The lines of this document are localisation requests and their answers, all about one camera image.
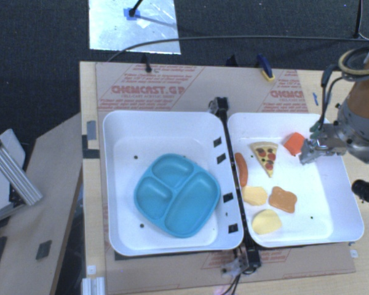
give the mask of dark carpet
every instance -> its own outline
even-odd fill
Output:
[[[174,0],[179,37],[262,34],[351,38],[359,0]],[[89,50],[88,0],[0,0],[0,133],[22,143],[79,112],[79,62],[106,61]],[[369,38],[369,0],[360,31]],[[224,65],[236,55],[254,66],[262,52],[274,68],[324,69],[347,41],[240,39],[186,41],[181,55],[150,55],[153,63]],[[140,53],[115,61],[138,62]]]

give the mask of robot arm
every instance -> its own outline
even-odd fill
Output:
[[[360,68],[354,67],[358,64],[356,62],[358,60],[362,65]],[[327,83],[334,68],[342,71],[342,78],[333,81],[326,94]],[[332,124],[325,124],[324,115],[331,89],[340,79],[355,81],[355,84],[344,103],[338,106],[337,119]],[[311,128],[311,138],[305,140],[303,144],[300,155],[301,163],[310,163],[325,155],[344,155],[346,152],[364,163],[369,163],[369,47],[350,50],[339,59],[338,65],[328,67],[323,74],[322,87],[322,116]],[[369,198],[369,183],[355,182],[352,190],[361,199]]]

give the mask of wooden table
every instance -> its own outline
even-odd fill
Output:
[[[315,105],[313,93],[321,98],[321,71],[298,71],[304,96],[309,112],[320,113],[320,106]],[[85,119],[97,119],[96,110],[96,76],[95,63],[81,63],[81,101],[82,116]],[[339,82],[333,90],[327,119],[334,121],[337,116],[336,103],[342,103],[353,84],[346,81]],[[87,134],[87,124],[82,121],[82,134]],[[98,148],[98,134],[93,141],[89,141],[89,149]],[[350,154],[344,157],[344,163],[350,182],[357,179],[369,181],[369,165],[365,165]],[[86,264],[91,269],[88,277],[105,276],[105,253],[103,241],[103,210],[101,204],[100,166],[98,160],[88,160],[83,166],[83,174],[87,176],[85,182],[85,248]],[[322,277],[297,278],[293,280],[277,280],[256,283],[243,283],[237,287],[236,294],[369,294],[369,204],[362,204],[358,199],[360,212],[365,224],[363,237],[351,246],[356,250],[356,273],[327,275]],[[137,293],[149,295],[197,295],[217,294],[215,287],[176,289],[151,293]]]
[[[0,295],[55,294],[80,190],[81,116],[36,140],[27,168],[43,198],[0,227]],[[37,257],[40,246],[46,253]]]

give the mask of orange toy food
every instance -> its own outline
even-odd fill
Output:
[[[248,178],[248,170],[246,161],[241,153],[235,153],[235,162],[239,170],[239,184],[241,187],[246,186]]]
[[[273,187],[272,194],[269,197],[269,204],[283,211],[294,213],[296,195],[290,191],[283,190],[280,187]]]
[[[284,147],[288,149],[292,156],[296,156],[301,152],[301,148],[303,145],[303,141],[305,140],[304,136],[298,132],[294,132],[290,139],[284,144]]]

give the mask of blue clamp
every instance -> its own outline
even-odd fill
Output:
[[[319,105],[319,102],[317,101],[317,95],[313,92],[313,98],[314,98],[314,103],[316,106]]]
[[[140,11],[138,9],[135,11],[134,16],[131,17],[130,16],[130,13],[129,13],[131,9],[132,9],[131,7],[128,7],[126,9],[123,9],[124,17],[127,20],[129,20],[129,21],[135,21],[137,18],[140,18],[141,17],[141,13],[140,13]]]
[[[272,68],[269,64],[268,59],[259,53],[257,55],[257,61],[263,67],[261,73],[265,77],[265,79],[267,79],[269,82],[273,81],[275,79],[275,76],[273,75]]]

